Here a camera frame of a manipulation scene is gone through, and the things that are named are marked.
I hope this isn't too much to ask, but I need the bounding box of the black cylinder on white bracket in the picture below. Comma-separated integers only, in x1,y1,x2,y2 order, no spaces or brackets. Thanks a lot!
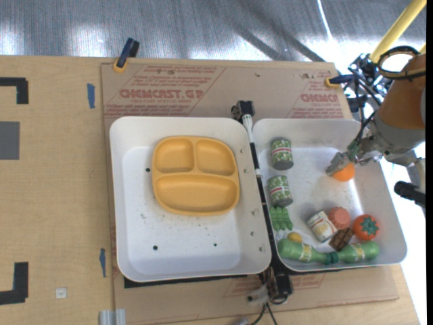
385,150,427,209

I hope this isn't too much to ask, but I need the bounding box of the brown chocolate bar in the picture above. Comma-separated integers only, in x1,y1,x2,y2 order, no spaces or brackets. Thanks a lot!
328,227,355,252

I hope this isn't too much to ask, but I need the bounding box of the green bottle with yellow label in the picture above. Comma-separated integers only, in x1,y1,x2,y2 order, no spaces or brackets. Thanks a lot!
277,238,331,266
325,240,381,265

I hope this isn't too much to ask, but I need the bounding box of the orange divided plate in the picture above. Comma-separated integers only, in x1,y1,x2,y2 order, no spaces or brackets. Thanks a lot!
151,135,242,217

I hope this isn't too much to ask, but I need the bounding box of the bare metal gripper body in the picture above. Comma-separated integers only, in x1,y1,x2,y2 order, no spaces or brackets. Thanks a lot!
354,135,386,162

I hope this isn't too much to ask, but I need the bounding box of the orange ball fruit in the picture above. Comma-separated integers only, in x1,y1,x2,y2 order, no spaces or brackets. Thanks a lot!
332,161,357,183

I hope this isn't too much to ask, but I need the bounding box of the cream soup can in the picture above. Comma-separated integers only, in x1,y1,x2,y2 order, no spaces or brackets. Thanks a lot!
306,209,338,243

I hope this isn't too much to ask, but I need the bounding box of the green pea pods toy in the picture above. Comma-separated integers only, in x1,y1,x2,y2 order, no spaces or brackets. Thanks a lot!
269,205,294,232

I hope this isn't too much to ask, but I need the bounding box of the green pea can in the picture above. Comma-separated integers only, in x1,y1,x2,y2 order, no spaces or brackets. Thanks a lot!
270,137,295,171
267,175,294,209

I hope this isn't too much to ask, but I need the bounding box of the orange persimmon with green top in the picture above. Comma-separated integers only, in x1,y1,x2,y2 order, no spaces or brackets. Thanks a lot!
352,213,380,242

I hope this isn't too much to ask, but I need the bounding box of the brown cardboard board red print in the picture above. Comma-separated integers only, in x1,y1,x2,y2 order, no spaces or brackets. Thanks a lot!
100,62,401,318

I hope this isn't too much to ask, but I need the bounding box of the pink ribbed cup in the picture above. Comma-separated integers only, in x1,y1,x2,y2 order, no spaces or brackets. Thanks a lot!
327,206,352,231

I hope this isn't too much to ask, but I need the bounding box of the white plastic tray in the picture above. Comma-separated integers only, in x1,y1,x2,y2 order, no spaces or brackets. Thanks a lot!
109,115,273,283
252,118,408,273

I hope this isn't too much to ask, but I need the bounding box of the black block with thin wires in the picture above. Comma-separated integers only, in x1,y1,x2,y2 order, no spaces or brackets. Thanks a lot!
231,100,255,120
266,272,294,301

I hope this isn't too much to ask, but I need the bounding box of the thin black and white rod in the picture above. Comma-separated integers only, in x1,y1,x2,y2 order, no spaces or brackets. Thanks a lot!
242,113,283,274

